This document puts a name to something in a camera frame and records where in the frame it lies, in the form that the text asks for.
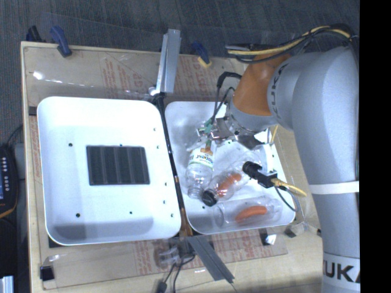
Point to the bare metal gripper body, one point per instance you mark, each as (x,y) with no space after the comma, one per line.
(224,130)

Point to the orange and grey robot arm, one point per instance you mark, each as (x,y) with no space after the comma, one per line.
(323,108)

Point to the white plastic tray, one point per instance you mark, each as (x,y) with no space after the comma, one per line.
(100,206)
(186,124)

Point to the clear plastic bottle white label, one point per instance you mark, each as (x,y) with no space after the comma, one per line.
(198,169)

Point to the clear plastic bottle black cap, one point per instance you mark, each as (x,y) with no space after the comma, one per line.
(210,197)

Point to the orange sausage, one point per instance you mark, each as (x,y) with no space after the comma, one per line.
(250,213)

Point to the clear plastic bottle without cap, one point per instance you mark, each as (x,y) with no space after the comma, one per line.
(275,209)

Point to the black ribbed rectangular mat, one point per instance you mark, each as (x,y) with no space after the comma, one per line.
(117,165)

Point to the brown cardboard board red print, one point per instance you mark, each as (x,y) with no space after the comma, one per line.
(91,264)

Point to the black cylinder on white bracket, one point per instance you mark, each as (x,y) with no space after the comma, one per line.
(259,174)

